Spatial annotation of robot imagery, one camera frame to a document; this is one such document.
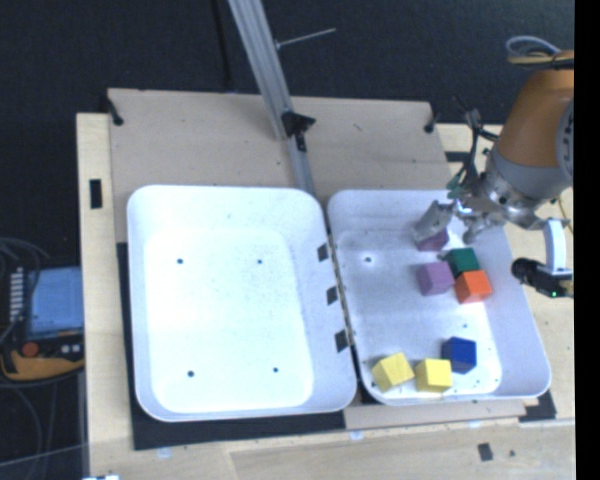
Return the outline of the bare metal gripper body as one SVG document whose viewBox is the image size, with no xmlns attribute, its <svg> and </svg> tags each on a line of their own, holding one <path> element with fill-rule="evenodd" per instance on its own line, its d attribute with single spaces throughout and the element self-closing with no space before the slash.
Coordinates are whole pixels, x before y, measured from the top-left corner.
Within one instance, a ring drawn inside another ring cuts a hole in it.
<svg viewBox="0 0 600 480">
<path fill-rule="evenodd" d="M 514 224 L 524 230 L 540 230 L 545 220 L 536 214 L 540 202 L 526 197 L 498 173 L 457 174 L 451 180 L 455 215 L 484 216 L 492 226 Z"/>
</svg>

